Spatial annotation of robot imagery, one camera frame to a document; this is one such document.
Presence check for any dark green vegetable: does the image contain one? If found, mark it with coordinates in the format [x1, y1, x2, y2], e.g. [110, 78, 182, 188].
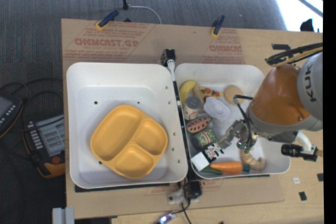
[200, 165, 224, 176]

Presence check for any small can with grey lid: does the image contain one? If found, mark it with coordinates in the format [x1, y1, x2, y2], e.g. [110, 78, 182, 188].
[183, 96, 203, 121]

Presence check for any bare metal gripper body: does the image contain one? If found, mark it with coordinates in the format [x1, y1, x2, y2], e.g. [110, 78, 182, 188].
[222, 119, 298, 144]

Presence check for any green can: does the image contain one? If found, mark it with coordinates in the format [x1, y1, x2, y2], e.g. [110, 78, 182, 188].
[193, 127, 218, 151]

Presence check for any yellow divided plate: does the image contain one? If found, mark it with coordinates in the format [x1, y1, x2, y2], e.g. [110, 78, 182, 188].
[90, 104, 169, 180]

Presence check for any white plastic tray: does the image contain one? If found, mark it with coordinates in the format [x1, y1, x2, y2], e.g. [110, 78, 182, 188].
[174, 62, 291, 180]
[66, 61, 189, 189]

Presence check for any brown cardboard board red print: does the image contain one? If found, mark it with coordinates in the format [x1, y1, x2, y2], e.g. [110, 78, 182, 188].
[60, 18, 286, 220]

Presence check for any black block with thin wires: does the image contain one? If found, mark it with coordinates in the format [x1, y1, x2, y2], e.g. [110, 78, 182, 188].
[160, 48, 177, 66]
[183, 180, 203, 199]

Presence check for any orange carrot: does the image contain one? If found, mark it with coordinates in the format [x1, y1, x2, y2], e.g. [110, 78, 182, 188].
[209, 161, 251, 175]

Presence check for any black cylinder on white bracket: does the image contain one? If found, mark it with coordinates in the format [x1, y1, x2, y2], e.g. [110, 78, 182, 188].
[280, 131, 318, 162]

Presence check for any black and white carton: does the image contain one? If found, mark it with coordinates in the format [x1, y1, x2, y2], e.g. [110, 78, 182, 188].
[191, 142, 225, 172]

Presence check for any yellow banana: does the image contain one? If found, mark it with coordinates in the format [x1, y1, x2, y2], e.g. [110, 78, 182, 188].
[179, 80, 197, 107]

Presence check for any thin black and white rod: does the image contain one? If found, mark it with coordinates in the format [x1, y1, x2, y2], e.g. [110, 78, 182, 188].
[167, 59, 194, 182]

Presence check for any beige sausage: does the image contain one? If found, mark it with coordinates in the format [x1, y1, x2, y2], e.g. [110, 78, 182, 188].
[192, 83, 205, 103]

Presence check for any pink watermelon slice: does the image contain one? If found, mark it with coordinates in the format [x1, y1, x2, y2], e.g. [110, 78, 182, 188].
[185, 116, 213, 135]

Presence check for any clear plastic bottle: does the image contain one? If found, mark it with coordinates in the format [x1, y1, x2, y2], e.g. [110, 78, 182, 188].
[203, 97, 232, 122]

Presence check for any pizza slice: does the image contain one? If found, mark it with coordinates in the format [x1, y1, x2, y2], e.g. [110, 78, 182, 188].
[198, 86, 224, 100]

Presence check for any beige croissant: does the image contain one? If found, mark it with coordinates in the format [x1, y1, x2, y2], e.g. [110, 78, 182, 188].
[240, 146, 266, 172]

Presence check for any beige round biscuit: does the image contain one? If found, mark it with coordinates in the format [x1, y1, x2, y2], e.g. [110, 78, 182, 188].
[223, 84, 245, 106]

